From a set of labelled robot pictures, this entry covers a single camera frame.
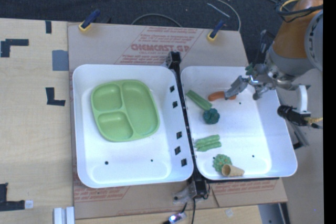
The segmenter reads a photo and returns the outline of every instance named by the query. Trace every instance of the white bin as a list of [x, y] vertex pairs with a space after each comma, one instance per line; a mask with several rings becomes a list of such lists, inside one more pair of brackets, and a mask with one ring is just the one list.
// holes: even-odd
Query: white bin
[[[244, 76], [244, 67], [187, 67], [181, 73], [184, 95], [193, 90], [204, 99], [214, 92], [224, 91], [238, 76]], [[280, 106], [276, 91], [268, 91], [262, 98], [252, 98], [254, 88], [248, 86], [234, 100], [217, 99], [212, 108], [220, 118], [216, 124], [206, 124], [203, 110], [185, 95], [191, 137], [219, 134], [222, 144], [206, 152], [195, 151], [200, 173], [211, 180], [256, 179], [291, 176], [297, 169], [297, 160], [285, 120], [278, 116]], [[243, 176], [224, 177], [212, 164], [217, 154], [231, 158], [234, 166], [245, 171]]]
[[[149, 137], [106, 140], [97, 128], [90, 96], [103, 83], [139, 80], [156, 103], [160, 126]], [[92, 188], [180, 182], [193, 170], [174, 73], [161, 66], [83, 65], [73, 72], [77, 170]]]

